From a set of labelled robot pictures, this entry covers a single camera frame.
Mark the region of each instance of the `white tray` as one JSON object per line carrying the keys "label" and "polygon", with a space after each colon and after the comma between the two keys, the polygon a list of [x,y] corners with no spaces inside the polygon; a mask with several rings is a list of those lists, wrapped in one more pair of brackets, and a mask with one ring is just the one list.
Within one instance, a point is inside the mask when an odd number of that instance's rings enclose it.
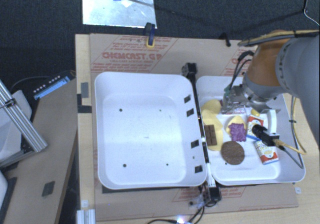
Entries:
{"label": "white tray", "polygon": [[[211,99],[222,99],[224,88],[231,82],[231,77],[214,77],[204,76],[199,78],[196,83],[199,105],[204,105]],[[235,85],[241,84],[242,79],[237,78]],[[276,100],[268,104],[273,109],[281,109],[277,113],[277,133],[280,139],[285,143],[294,146],[295,142],[291,133],[289,123],[289,115],[286,109],[283,96],[279,96]],[[246,114],[241,117],[247,120],[250,114],[250,108],[246,109]],[[219,114],[217,118],[225,127],[228,121],[234,115]],[[223,129],[223,141],[230,141],[230,136]],[[254,147],[253,139],[247,138],[245,142],[240,142],[244,148],[245,158],[240,165],[229,165],[223,160],[220,151],[208,150],[210,159],[211,172],[216,181],[226,186],[265,184],[265,183],[287,183],[301,181],[305,174],[305,168],[301,169],[297,164],[283,151],[277,149],[279,161],[267,165],[263,165],[257,151]],[[298,154],[289,150],[290,153],[300,162]]]}
{"label": "white tray", "polygon": [[98,176],[104,186],[185,187],[205,181],[197,110],[186,78],[105,72],[94,86]]}

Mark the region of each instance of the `brown patty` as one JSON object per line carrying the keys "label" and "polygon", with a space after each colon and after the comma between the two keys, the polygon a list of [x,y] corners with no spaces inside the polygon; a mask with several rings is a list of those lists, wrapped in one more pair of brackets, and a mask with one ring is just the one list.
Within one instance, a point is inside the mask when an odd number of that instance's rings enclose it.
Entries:
{"label": "brown patty", "polygon": [[231,165],[239,165],[245,159],[245,151],[238,142],[225,142],[221,148],[223,159]]}

